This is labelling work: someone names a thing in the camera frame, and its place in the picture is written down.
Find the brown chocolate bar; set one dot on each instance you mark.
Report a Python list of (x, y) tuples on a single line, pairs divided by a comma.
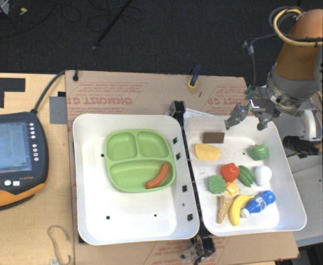
[(213, 137)]

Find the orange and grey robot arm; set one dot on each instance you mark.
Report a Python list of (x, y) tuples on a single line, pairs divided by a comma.
[(299, 57)]

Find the green round cracker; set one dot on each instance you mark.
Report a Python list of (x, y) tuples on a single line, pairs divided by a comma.
[(216, 184)]

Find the white egg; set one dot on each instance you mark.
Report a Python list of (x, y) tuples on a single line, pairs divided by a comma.
[(262, 175)]

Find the orange sausage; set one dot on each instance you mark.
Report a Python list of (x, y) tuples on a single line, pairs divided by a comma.
[(158, 177)]

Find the green divided plate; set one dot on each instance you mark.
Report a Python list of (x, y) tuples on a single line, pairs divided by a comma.
[(133, 159)]

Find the beige ice cream cone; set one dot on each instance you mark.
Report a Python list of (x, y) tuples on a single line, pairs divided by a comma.
[(223, 207)]

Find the yellow cheese piece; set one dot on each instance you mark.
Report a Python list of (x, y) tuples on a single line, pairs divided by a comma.
[(232, 189)]

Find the black cylinder on white bracket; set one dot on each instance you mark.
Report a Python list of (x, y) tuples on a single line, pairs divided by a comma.
[(304, 137)]

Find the green bell pepper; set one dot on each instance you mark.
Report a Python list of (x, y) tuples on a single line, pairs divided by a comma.
[(259, 151)]

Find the yellow banana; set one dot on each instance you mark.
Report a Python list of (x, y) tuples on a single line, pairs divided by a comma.
[(237, 208)]

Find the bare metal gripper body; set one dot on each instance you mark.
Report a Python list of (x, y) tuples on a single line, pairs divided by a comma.
[(271, 103)]

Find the white plastic tray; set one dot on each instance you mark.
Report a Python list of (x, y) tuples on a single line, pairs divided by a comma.
[(103, 203), (282, 208)]

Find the thin black rod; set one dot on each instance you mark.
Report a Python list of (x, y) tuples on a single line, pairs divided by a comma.
[(190, 172)]

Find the brown cardboard board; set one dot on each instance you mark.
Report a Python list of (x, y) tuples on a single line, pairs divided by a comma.
[(139, 92)]

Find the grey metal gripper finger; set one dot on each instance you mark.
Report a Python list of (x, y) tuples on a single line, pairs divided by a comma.
[(235, 117), (263, 121)]

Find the blue and white bottle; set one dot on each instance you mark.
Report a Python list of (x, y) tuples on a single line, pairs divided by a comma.
[(259, 203)]

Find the green pea pod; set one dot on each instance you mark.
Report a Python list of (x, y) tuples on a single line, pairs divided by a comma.
[(246, 175)]

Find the red tomato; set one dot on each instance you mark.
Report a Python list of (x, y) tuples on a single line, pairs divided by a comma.
[(229, 171)]

